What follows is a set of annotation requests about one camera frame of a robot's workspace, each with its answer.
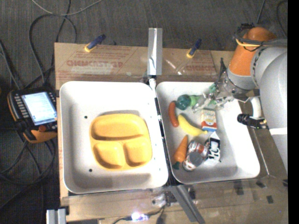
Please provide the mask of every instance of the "red emergency stop button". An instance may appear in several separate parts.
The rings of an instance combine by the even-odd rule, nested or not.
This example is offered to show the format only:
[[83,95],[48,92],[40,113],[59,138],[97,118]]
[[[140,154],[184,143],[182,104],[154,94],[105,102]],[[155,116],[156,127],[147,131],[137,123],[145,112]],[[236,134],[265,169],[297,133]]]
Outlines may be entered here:
[[38,131],[40,131],[40,132],[45,132],[46,130],[47,130],[47,127],[45,125],[40,125],[38,127]]

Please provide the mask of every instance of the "handheld controller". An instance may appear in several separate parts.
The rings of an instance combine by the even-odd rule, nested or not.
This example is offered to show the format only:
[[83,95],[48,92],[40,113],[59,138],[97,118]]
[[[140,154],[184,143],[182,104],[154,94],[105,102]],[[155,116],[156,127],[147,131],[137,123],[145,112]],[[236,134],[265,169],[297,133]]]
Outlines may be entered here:
[[57,136],[56,98],[45,87],[11,91],[7,96],[16,126],[30,143]]

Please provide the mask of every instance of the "sausage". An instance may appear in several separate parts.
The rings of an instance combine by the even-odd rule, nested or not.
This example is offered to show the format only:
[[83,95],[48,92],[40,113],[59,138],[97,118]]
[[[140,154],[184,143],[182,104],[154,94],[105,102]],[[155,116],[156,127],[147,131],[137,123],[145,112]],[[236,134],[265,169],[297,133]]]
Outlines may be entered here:
[[170,120],[172,126],[173,127],[178,127],[178,119],[177,119],[177,116],[176,116],[176,103],[175,103],[175,101],[172,101],[169,104],[168,116],[169,116],[169,120]]

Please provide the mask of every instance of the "light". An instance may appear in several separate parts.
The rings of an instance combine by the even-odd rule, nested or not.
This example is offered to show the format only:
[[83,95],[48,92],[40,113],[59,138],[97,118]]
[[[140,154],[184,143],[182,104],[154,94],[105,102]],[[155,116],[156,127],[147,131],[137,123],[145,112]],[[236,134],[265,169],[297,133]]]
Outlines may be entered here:
[[149,219],[149,216],[145,214],[139,214],[138,212],[134,212],[131,215],[132,221],[137,222],[137,221],[147,221]]

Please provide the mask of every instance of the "black floor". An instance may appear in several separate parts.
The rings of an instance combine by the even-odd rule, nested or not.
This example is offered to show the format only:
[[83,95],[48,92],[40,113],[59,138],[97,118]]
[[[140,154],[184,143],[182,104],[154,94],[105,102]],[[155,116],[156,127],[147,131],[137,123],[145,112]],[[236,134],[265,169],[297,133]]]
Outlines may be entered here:
[[[13,184],[16,180],[31,182],[38,178],[30,152],[40,171],[46,170],[53,147],[57,147],[56,139],[54,145],[48,144],[51,152],[43,143],[28,145],[17,164],[3,172],[23,147],[16,131],[10,130],[14,124],[6,96],[17,86],[7,63],[20,89],[43,84],[41,78],[31,83],[40,76],[39,66],[43,71],[49,69],[44,83],[54,88],[51,67],[55,41],[86,44],[105,34],[104,44],[146,47],[148,28],[154,27],[163,29],[165,48],[187,49],[201,38],[201,49],[233,51],[236,43],[232,36],[242,23],[254,23],[279,38],[287,37],[287,0],[265,0],[258,23],[263,0],[103,0],[82,12],[97,0],[71,0],[70,9],[69,0],[35,1],[56,15],[43,11],[31,0],[0,0],[0,42],[4,49],[0,53],[0,171],[13,181],[0,178],[0,224],[45,223],[45,210],[59,207],[57,152],[52,168],[40,182],[29,187]],[[57,16],[77,11],[66,18]]]

